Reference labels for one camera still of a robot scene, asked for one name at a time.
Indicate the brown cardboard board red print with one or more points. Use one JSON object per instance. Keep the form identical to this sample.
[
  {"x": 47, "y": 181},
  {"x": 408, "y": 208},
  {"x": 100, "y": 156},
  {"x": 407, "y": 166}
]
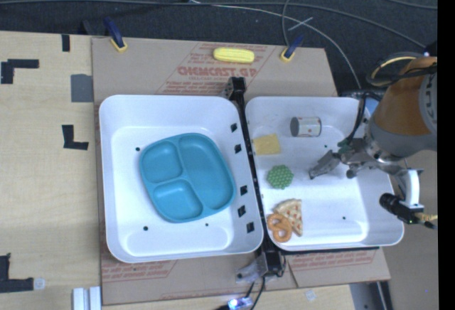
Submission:
[{"x": 142, "y": 67}]

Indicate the yellow corn cob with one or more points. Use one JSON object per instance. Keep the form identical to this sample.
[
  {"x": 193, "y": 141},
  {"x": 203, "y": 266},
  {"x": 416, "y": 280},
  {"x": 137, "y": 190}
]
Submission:
[{"x": 233, "y": 55}]

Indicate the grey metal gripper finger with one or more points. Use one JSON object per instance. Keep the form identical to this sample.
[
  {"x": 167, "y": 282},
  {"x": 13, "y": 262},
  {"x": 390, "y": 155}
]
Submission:
[
  {"x": 330, "y": 156},
  {"x": 321, "y": 170}
]

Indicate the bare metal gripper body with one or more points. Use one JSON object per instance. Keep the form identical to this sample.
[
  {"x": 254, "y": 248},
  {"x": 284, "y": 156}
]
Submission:
[{"x": 360, "y": 155}]

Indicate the black cylinder on white bracket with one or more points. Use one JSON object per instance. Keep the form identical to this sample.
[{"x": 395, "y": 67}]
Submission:
[{"x": 412, "y": 187}]

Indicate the white plastic tray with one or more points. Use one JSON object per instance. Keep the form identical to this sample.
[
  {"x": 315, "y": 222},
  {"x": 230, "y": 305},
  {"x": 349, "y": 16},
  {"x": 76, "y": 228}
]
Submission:
[
  {"x": 330, "y": 202},
  {"x": 121, "y": 177}
]

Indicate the brown pretzel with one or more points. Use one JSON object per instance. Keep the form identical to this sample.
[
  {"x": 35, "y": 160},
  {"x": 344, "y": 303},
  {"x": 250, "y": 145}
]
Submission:
[{"x": 275, "y": 222}]

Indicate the yellow cheese slice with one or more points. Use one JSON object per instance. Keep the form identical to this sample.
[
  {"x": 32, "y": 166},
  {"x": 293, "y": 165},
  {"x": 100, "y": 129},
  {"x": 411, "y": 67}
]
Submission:
[{"x": 266, "y": 144}]

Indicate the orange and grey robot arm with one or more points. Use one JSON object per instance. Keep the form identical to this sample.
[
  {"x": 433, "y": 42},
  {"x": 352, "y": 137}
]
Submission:
[{"x": 401, "y": 113}]

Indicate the blue divided plate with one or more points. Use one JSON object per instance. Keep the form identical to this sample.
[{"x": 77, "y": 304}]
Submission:
[{"x": 185, "y": 177}]

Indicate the pizza slice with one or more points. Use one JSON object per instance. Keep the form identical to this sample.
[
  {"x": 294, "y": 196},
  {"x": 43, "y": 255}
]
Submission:
[{"x": 293, "y": 212}]

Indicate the small white can red dots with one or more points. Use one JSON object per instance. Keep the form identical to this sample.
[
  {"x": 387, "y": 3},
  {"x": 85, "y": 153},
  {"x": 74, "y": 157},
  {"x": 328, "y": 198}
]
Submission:
[{"x": 307, "y": 126}]

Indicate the green grapes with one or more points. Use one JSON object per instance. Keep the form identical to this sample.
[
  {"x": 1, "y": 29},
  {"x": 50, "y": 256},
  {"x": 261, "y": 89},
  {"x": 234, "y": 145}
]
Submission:
[{"x": 280, "y": 177}]

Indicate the thin black rod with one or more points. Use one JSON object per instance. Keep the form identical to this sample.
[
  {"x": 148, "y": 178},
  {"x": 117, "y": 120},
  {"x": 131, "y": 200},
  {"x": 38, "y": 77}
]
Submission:
[{"x": 251, "y": 155}]

